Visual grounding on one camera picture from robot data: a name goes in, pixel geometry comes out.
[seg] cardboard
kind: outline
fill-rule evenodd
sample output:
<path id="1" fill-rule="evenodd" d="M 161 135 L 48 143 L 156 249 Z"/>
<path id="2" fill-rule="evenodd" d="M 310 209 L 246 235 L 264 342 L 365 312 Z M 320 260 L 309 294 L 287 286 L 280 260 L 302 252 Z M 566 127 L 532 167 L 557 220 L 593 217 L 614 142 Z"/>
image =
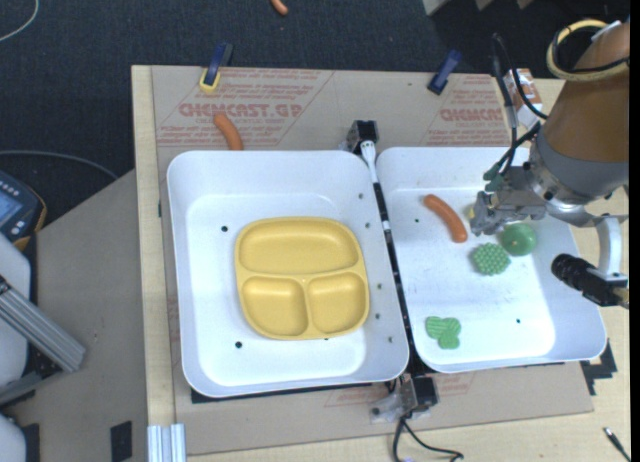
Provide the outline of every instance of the cardboard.
<path id="1" fill-rule="evenodd" d="M 152 66 L 176 419 L 190 455 L 393 432 L 372 423 L 384 385 L 194 403 L 181 368 L 166 170 L 190 149 L 226 149 L 212 118 L 224 112 L 246 149 L 335 149 L 354 120 L 375 120 L 379 152 L 394 146 L 507 146 L 488 75 L 452 74 L 438 96 L 431 73 L 223 68 L 213 94 L 199 67 Z M 593 409 L 579 363 L 435 374 L 440 403 L 415 428 L 510 421 Z"/>

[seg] blue clamp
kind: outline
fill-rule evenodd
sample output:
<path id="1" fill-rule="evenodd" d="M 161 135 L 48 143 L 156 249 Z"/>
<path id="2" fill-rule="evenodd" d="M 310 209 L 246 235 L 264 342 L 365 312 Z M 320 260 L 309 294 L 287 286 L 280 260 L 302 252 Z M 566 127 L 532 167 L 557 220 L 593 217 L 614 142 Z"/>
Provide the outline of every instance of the blue clamp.
<path id="1" fill-rule="evenodd" d="M 431 78 L 429 85 L 427 85 L 427 89 L 440 95 L 447 85 L 447 77 L 453 72 L 461 60 L 462 53 L 458 50 L 450 50 L 447 54 L 447 58 L 440 65 L 440 69 L 438 69 L 436 75 Z"/>
<path id="2" fill-rule="evenodd" d="M 220 82 L 220 73 L 218 70 L 220 67 L 224 67 L 229 63 L 232 53 L 232 44 L 221 42 L 216 46 L 209 68 L 205 69 L 200 77 L 200 89 L 202 91 L 211 93 L 216 89 Z"/>

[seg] white tray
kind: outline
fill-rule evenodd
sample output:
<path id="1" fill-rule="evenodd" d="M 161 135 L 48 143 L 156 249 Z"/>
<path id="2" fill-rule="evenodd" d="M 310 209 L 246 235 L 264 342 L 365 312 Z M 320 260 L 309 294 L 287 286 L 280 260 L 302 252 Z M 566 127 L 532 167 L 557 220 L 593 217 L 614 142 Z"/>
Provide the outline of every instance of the white tray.
<path id="1" fill-rule="evenodd" d="M 369 172 L 344 151 L 190 151 L 167 172 L 182 366 L 206 396 L 392 380 L 408 342 Z M 370 312 L 355 332 L 282 341 L 255 332 L 236 290 L 235 239 L 256 220 L 318 216 L 358 239 Z"/>
<path id="2" fill-rule="evenodd" d="M 499 275 L 478 273 L 470 259 L 496 236 L 453 243 L 448 228 L 422 198 L 433 193 L 461 216 L 484 188 L 482 174 L 504 148 L 391 148 L 378 158 L 411 330 L 420 358 L 440 372 L 586 360 L 605 347 L 598 306 L 551 274 L 561 253 L 577 255 L 569 226 L 545 217 L 532 222 L 538 244 L 511 257 Z M 526 159 L 520 150 L 515 164 Z M 429 316 L 455 317 L 460 346 L 442 349 L 427 335 Z"/>

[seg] green ball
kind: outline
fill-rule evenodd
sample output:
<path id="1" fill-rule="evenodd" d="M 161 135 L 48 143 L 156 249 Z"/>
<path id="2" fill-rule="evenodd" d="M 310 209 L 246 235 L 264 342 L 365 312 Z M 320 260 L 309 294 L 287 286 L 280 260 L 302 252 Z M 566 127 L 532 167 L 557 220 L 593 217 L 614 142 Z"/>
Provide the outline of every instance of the green ball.
<path id="1" fill-rule="evenodd" d="M 529 224 L 509 224 L 500 235 L 500 244 L 512 256 L 526 256 L 538 244 L 536 232 Z"/>

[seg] black floor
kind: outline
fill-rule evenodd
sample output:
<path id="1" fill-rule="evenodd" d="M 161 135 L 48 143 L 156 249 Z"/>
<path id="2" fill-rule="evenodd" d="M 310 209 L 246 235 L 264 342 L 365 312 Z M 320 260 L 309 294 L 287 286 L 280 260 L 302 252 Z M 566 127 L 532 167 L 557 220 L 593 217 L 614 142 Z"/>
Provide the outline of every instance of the black floor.
<path id="1" fill-rule="evenodd" d="M 497 0 L 451 0 L 428 17 L 421 0 L 40 0 L 25 30 L 0 40 L 0 169 L 32 186 L 48 221 L 106 186 L 105 172 L 53 156 L 72 155 L 122 175 L 133 168 L 130 68 L 207 65 L 215 44 L 233 43 L 232 64 L 435 71 L 447 51 L 460 72 L 490 72 L 500 33 L 516 66 L 550 76 L 544 54 L 563 25 L 583 17 L 626 19 L 630 0 L 537 0 L 520 9 Z M 0 0 L 0 38 L 28 19 L 34 0 Z"/>

